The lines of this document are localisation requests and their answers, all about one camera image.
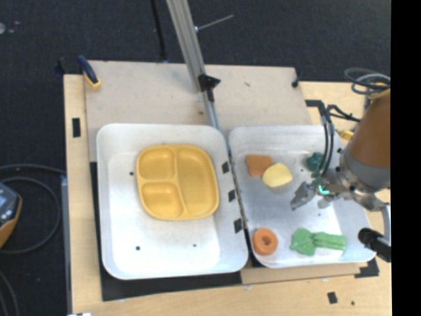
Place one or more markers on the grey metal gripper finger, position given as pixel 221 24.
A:
pixel 325 202
pixel 304 194

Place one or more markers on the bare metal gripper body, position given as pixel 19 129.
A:
pixel 345 189

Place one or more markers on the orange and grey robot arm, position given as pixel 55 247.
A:
pixel 370 133

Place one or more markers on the yellow rounded toy food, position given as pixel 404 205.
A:
pixel 278 175

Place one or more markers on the white plastic tray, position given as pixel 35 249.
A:
pixel 273 209
pixel 164 242

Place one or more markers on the dark green toy vegetable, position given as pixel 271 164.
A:
pixel 315 161

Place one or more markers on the green toy broccoli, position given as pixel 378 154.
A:
pixel 309 242

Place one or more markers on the orange toy food piece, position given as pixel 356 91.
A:
pixel 256 165

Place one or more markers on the orange toy doughnut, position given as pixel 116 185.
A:
pixel 264 241

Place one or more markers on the yellow divided plate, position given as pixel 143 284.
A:
pixel 177 183

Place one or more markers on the pale wood board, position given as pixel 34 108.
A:
pixel 148 94

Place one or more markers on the black cylinder on white bracket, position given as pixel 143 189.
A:
pixel 373 239

